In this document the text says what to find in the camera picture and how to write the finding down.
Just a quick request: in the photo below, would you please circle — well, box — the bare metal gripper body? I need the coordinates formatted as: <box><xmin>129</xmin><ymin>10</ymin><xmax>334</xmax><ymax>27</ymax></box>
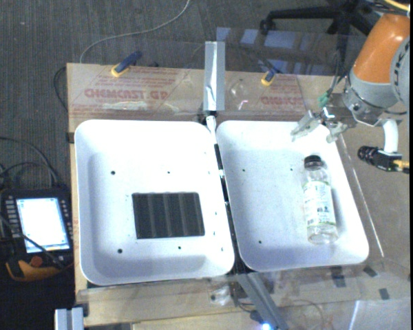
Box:
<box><xmin>320</xmin><ymin>93</ymin><xmax>386</xmax><ymax>128</ymax></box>

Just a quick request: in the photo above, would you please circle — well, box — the black ribbed rectangular pad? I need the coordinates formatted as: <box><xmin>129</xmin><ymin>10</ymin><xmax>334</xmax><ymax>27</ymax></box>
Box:
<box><xmin>131</xmin><ymin>192</ymin><xmax>206</xmax><ymax>240</ymax></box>

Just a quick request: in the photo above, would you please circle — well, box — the brown cardboard board red print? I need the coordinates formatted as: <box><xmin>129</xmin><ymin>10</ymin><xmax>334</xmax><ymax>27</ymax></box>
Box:
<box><xmin>65</xmin><ymin>63</ymin><xmax>383</xmax><ymax>322</ymax></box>

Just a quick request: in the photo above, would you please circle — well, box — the black cylinder on white bracket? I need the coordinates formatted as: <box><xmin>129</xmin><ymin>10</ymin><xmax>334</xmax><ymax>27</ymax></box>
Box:
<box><xmin>357</xmin><ymin>118</ymin><xmax>404</xmax><ymax>173</ymax></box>

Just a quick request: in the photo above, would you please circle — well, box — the clear plastic bottle black cap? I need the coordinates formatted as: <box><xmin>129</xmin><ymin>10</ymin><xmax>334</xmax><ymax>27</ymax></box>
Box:
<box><xmin>300</xmin><ymin>154</ymin><xmax>339</xmax><ymax>245</ymax></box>

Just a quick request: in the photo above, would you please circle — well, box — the white plastic tray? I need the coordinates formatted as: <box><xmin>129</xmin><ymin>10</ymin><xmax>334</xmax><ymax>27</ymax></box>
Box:
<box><xmin>74</xmin><ymin>118</ymin><xmax>235</xmax><ymax>287</ymax></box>
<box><xmin>215</xmin><ymin>120</ymin><xmax>370</xmax><ymax>273</ymax></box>

